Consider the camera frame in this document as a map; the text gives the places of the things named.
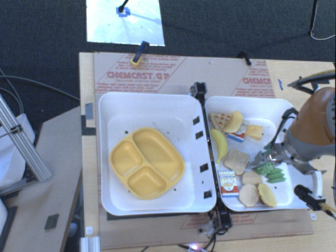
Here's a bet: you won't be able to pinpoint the yellow banana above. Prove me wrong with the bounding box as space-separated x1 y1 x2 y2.
209 128 228 165

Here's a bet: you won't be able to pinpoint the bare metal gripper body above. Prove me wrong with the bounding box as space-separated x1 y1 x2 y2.
270 142 319 175

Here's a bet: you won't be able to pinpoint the thin black and white rod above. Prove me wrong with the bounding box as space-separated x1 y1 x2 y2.
198 92 225 216

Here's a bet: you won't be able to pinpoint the white plastic tray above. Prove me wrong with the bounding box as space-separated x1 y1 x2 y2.
98 91 217 217
204 96 313 212

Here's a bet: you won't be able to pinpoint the black cylinder on white bracket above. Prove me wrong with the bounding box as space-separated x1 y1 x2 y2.
293 170 327 211

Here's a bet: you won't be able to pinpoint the large tan biscuit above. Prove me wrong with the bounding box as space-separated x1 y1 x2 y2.
238 183 260 208

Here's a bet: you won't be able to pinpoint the brown toast slice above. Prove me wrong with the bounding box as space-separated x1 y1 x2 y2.
223 148 250 176

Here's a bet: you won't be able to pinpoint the small tan biscuit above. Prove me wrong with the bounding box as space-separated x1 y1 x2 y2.
241 170 263 186

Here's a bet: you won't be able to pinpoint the green pea pods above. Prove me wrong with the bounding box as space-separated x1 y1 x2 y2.
265 167 286 184

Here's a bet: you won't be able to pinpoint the white red blue milk carton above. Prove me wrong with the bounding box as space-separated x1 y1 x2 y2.
227 120 249 143

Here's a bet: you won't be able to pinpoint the green peas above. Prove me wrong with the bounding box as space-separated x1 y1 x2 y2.
254 161 276 176

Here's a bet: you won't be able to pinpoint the red and white food carton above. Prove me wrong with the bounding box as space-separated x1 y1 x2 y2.
218 170 240 198

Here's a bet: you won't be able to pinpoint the yellow potato chip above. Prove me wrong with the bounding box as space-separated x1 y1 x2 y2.
222 110 244 134

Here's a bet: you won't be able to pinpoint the brown cardboard board red print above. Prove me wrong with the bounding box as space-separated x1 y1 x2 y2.
93 51 314 249

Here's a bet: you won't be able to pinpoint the yellow divided plate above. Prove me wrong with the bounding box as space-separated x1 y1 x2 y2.
109 127 186 201

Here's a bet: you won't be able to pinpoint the tan waffle slice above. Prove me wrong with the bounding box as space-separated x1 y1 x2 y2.
209 111 233 132

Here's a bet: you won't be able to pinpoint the yellow cheese wedge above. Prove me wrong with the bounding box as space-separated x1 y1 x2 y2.
245 124 264 142

